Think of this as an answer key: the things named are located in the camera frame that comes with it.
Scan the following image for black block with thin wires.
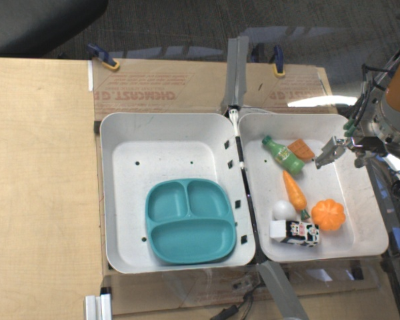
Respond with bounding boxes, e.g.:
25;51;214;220
209;303;239;320

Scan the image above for thin black and white rod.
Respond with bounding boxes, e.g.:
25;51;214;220
227;107;261;263

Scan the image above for brown cardboard board red print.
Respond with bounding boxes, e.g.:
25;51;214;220
91;57;381;316

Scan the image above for black and white milk carton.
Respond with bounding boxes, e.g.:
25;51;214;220
269;219;321;248

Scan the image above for white plastic tray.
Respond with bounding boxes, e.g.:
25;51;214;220
99;111;257;275
237;112;390;264

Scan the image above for white egg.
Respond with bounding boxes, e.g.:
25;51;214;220
271;199;298;221

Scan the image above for orange pumpkin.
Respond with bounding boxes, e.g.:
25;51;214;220
310;198;347;232

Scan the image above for green plastic bottle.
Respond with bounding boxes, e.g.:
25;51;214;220
261;135;306;176

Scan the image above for black office chair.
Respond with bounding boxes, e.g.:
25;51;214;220
0;0;109;58

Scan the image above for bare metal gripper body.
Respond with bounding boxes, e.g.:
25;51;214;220
345;111;400;161

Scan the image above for orange waffle biscuit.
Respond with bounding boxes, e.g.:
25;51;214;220
287;138;316;162

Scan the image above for orange carrot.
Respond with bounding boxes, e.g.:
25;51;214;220
282;169;311;221

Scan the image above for teal divided plate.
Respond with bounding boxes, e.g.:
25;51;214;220
145;177;238;265

